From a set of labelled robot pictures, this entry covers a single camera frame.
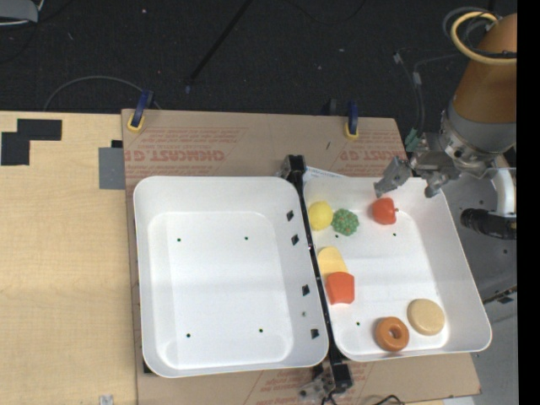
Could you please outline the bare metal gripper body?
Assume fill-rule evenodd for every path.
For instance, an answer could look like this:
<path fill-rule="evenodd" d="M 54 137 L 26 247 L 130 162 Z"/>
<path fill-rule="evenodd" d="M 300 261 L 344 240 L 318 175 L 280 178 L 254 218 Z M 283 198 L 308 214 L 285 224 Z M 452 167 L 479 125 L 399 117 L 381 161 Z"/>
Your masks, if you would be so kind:
<path fill-rule="evenodd" d="M 411 166 L 425 180 L 483 177 L 500 155 L 500 119 L 491 112 L 444 111 L 440 130 L 427 132 L 412 152 Z"/>

